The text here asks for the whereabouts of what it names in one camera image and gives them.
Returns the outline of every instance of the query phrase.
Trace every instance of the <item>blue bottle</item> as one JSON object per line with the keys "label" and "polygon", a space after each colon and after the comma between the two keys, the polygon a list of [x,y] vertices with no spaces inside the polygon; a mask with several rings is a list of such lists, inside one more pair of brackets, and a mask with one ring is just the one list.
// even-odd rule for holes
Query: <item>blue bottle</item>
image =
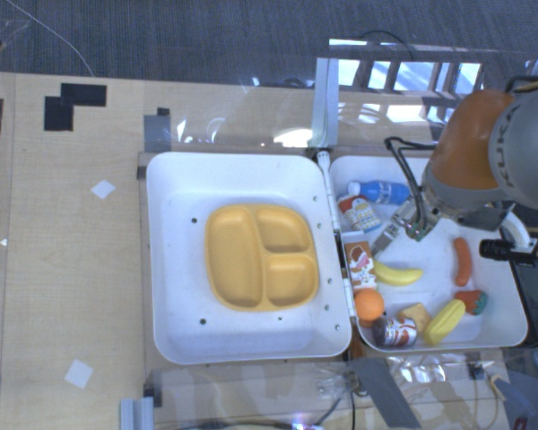
{"label": "blue bottle", "polygon": [[406,198],[411,194],[407,185],[382,180],[374,180],[367,183],[350,182],[348,192],[353,196],[362,194],[369,201],[377,204],[397,205],[406,201]]}

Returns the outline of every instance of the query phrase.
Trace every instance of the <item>yellow corn cob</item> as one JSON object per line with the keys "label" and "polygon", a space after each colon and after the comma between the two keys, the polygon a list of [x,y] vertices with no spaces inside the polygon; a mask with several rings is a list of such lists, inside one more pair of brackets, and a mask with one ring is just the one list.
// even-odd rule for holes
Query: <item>yellow corn cob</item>
{"label": "yellow corn cob", "polygon": [[460,299],[453,299],[432,319],[424,330],[424,340],[436,346],[447,336],[463,318],[466,306]]}

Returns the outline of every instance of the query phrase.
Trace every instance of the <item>white square marker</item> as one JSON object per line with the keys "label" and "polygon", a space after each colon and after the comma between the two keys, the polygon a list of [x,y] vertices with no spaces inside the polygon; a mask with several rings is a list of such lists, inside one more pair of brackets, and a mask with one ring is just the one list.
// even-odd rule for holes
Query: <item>white square marker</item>
{"label": "white square marker", "polygon": [[102,180],[97,185],[95,185],[91,192],[98,196],[100,199],[106,199],[108,194],[116,189],[108,180]]}
{"label": "white square marker", "polygon": [[65,379],[72,385],[84,389],[88,381],[90,380],[93,368],[87,366],[80,360],[74,360],[72,366],[65,375]]}

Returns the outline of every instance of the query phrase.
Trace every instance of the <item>gray carpet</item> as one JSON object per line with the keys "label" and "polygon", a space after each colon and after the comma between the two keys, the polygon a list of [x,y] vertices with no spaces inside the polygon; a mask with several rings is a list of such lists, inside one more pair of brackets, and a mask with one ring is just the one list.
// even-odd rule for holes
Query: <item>gray carpet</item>
{"label": "gray carpet", "polygon": [[[13,0],[70,40],[101,77],[280,83],[314,77],[328,39],[388,30],[407,43],[538,56],[538,0]],[[0,0],[0,18],[27,19]],[[87,75],[37,23],[0,71]]]}

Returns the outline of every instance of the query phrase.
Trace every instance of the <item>orange fruit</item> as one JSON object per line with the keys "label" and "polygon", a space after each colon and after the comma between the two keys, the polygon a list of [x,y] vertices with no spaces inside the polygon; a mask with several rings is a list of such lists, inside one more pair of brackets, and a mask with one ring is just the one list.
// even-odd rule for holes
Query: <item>orange fruit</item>
{"label": "orange fruit", "polygon": [[360,324],[370,327],[385,312],[385,300],[375,289],[364,288],[355,295],[355,309]]}

